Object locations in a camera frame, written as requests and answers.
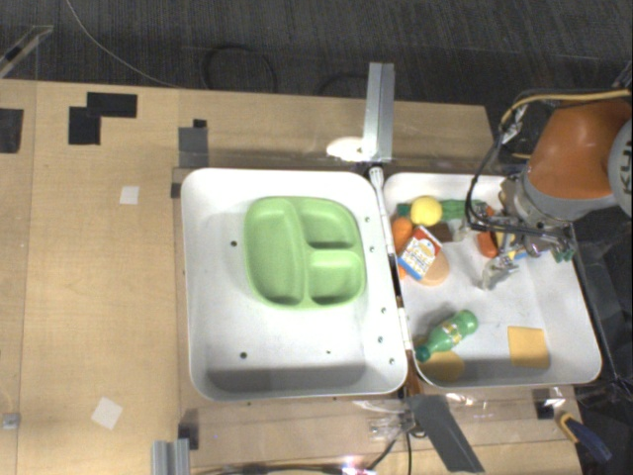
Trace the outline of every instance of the toy bottle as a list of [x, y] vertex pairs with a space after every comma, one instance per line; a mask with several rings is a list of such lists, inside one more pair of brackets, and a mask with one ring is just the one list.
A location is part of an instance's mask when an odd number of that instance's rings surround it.
[[472, 312], [462, 310], [456, 313], [450, 319], [433, 328], [426, 343], [415, 348], [415, 358], [419, 362], [425, 362], [430, 359], [434, 352], [450, 350], [464, 336], [474, 333], [478, 325], [477, 317]]

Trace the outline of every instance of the wooden surface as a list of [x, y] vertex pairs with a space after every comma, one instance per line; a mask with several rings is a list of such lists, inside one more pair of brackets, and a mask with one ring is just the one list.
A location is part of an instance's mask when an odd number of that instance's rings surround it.
[[[85, 106], [88, 91], [138, 94], [137, 118], [104, 118], [100, 146], [69, 146], [68, 107]], [[10, 234], [0, 233], [0, 383], [14, 400], [0, 412], [19, 407], [22, 414], [17, 437], [0, 431], [0, 473], [149, 473], [151, 443], [175, 439], [186, 395], [169, 196], [178, 127], [208, 121], [212, 162], [251, 156], [265, 165], [272, 156], [301, 166], [318, 162], [331, 139], [360, 136], [364, 103], [0, 81], [0, 107], [33, 115], [21, 152], [0, 155], [0, 223], [11, 222]], [[482, 108], [398, 103], [396, 121], [397, 155], [420, 161], [474, 162], [490, 143]], [[124, 186], [139, 187], [137, 205], [120, 205]], [[489, 473], [580, 473], [573, 446], [553, 422], [536, 421], [524, 394], [485, 395], [501, 407], [499, 420], [455, 412]], [[123, 407], [113, 430], [91, 421], [102, 397]], [[369, 441], [366, 416], [351, 402], [332, 404], [329, 418], [317, 416], [322, 403], [200, 407], [199, 420], [220, 433], [208, 438], [209, 462], [275, 459], [288, 433], [296, 454], [309, 459], [333, 444], [339, 451], [320, 456], [382, 448]], [[334, 433], [329, 421], [341, 429]], [[413, 473], [444, 473], [427, 440], [415, 448]], [[403, 472], [403, 459], [395, 452], [381, 473]]]

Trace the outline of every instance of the green divided plate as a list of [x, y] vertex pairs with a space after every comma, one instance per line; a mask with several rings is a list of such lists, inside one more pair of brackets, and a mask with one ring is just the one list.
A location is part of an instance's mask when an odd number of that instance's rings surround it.
[[339, 306], [365, 289], [365, 258], [352, 214], [334, 201], [267, 197], [244, 221], [246, 274], [268, 305]]

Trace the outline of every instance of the white sticky note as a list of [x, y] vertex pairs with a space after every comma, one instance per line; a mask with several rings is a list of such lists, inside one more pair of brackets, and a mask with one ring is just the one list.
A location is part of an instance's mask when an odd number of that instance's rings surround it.
[[100, 426], [112, 430], [117, 425], [123, 407], [108, 398], [101, 398], [92, 414], [92, 420]]
[[119, 204], [138, 204], [138, 191], [140, 187], [138, 186], [124, 186], [121, 190], [121, 198], [119, 199]]

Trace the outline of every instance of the white tray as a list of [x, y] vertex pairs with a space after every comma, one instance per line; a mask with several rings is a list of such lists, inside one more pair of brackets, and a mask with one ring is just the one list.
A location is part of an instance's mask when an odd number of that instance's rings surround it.
[[[244, 216], [269, 196], [320, 197], [350, 210], [367, 272], [356, 300], [296, 310], [255, 297], [244, 265]], [[369, 182], [348, 172], [200, 169], [183, 183], [182, 211], [190, 371], [203, 396], [384, 394], [404, 383], [407, 359]]]
[[[385, 184], [390, 214], [397, 204], [420, 195], [464, 199], [472, 176], [400, 173]], [[499, 207], [502, 178], [482, 177], [474, 198]], [[601, 367], [600, 351], [588, 316], [578, 277], [571, 262], [557, 264], [545, 254], [519, 260], [520, 271], [484, 291], [477, 283], [487, 260], [479, 253], [475, 234], [462, 242], [445, 243], [451, 272], [438, 287], [403, 281], [403, 299], [413, 335], [427, 334], [439, 322], [462, 310], [471, 310], [480, 326], [454, 351], [464, 360], [458, 381], [447, 384], [424, 378], [442, 388], [496, 386], [552, 386], [586, 383]], [[538, 328], [545, 332], [551, 364], [548, 369], [516, 367], [510, 363], [507, 327]]]

